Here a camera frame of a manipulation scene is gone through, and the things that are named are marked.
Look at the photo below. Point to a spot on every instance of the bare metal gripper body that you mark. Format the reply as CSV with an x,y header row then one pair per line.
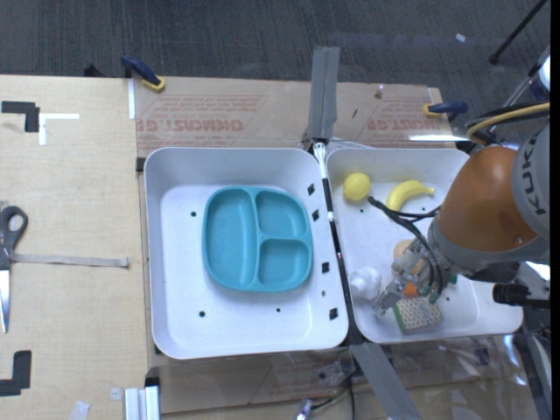
x,y
426,269

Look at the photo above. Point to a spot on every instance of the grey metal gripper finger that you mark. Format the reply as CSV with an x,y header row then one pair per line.
x,y
401,263
387,299

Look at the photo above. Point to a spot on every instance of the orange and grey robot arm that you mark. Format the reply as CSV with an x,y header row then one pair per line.
x,y
481,195

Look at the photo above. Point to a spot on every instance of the peach round object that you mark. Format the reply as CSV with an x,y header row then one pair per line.
x,y
400,247

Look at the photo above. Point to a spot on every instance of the small orange object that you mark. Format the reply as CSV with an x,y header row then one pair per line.
x,y
411,290

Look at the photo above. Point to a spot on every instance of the white plastic bottle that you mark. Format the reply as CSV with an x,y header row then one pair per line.
x,y
365,283

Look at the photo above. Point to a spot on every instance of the white plastic tray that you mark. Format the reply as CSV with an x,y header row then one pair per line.
x,y
184,278
376,239

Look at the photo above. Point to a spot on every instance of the patterned carton with green side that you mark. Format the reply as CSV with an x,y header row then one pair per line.
x,y
420,315

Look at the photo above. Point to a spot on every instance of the yellow banana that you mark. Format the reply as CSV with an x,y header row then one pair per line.
x,y
404,191

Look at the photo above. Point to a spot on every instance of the yellow lemon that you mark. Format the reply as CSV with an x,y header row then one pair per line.
x,y
356,186

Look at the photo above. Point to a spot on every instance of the blue divided plate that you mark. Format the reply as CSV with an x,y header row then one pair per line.
x,y
232,234

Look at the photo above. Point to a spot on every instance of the brown cardboard board, red print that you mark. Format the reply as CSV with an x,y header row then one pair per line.
x,y
219,103

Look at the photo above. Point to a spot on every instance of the black cylinder on white bracket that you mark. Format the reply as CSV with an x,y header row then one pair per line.
x,y
509,294

